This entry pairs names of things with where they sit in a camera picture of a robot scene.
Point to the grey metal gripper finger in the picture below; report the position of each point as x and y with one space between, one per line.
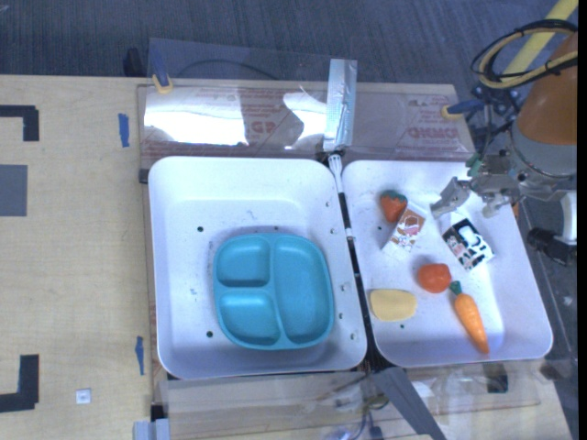
496 204
451 196

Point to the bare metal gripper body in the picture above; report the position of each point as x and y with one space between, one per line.
500 177

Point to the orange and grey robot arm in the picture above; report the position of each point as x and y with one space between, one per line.
550 108

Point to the black and white carton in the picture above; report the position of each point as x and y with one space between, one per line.
468 243

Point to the brown and white carton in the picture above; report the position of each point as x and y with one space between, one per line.
408 229

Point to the red toy strawberry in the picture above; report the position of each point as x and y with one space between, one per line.
392 204

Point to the brown cardboard board red print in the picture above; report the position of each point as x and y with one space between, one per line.
413 126

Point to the orange toy tomato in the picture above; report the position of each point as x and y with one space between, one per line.
434 278

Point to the white plastic tray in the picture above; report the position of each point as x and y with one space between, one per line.
183 245
504 300

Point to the orange toy carrot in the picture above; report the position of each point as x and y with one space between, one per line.
470 316

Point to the yellow toy potato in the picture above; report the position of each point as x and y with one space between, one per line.
392 305

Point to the blue divided plate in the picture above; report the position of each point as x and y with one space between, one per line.
298 282

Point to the black cylinder on white bracket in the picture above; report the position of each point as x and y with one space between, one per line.
550 245

